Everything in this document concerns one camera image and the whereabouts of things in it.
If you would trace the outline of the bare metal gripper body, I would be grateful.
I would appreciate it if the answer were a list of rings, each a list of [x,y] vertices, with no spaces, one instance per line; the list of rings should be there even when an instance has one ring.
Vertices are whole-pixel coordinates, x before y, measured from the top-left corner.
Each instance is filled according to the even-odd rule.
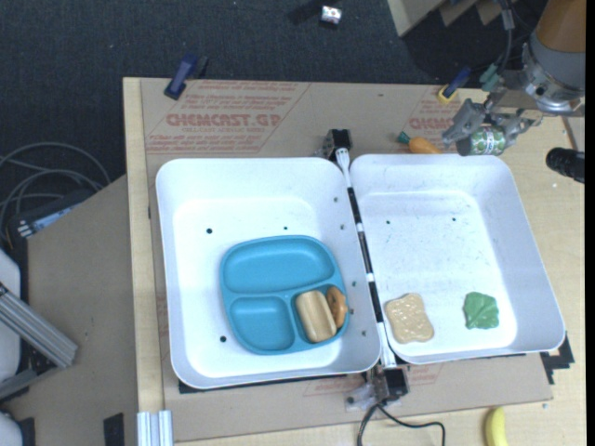
[[[516,116],[533,124],[544,116],[580,117],[585,81],[583,63],[547,68],[528,62],[519,70],[503,72],[492,65],[483,73],[484,107],[493,120]]]

